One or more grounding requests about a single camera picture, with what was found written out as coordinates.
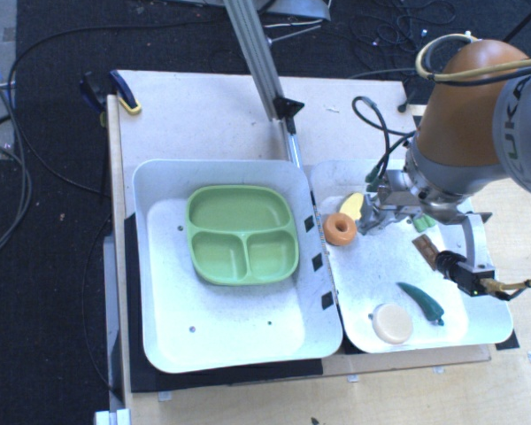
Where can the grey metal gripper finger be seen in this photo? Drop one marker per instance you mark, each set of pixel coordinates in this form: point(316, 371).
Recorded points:
point(365, 217)
point(386, 223)

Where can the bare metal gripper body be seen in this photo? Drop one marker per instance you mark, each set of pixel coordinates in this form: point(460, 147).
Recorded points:
point(400, 195)

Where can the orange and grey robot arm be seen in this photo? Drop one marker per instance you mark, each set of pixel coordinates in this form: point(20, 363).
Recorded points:
point(464, 118)

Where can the yellow banana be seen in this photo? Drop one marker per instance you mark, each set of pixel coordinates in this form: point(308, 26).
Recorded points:
point(351, 204)

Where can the light green toy food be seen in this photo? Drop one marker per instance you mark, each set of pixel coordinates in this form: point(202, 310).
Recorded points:
point(423, 224)

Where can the orange doughnut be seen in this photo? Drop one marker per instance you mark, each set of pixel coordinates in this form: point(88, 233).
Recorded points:
point(332, 235)

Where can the brown biscuit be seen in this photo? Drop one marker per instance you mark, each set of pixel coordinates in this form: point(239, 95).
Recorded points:
point(426, 248)

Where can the white plastic tray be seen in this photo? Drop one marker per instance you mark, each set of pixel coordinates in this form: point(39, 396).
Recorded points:
point(376, 272)
point(230, 321)

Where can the dark green chili pepper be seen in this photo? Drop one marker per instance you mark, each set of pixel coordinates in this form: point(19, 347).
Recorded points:
point(425, 301)

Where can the cream round biscuit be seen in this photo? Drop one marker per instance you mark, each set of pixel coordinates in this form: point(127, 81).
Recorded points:
point(393, 324)

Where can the green divided plate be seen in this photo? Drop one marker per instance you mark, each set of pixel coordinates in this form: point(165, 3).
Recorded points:
point(241, 219)

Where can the pale flat board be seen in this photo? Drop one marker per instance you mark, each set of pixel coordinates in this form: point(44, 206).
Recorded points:
point(203, 118)

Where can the black cylinder on white bracket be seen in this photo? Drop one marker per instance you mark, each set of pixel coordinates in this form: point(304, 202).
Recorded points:
point(462, 272)

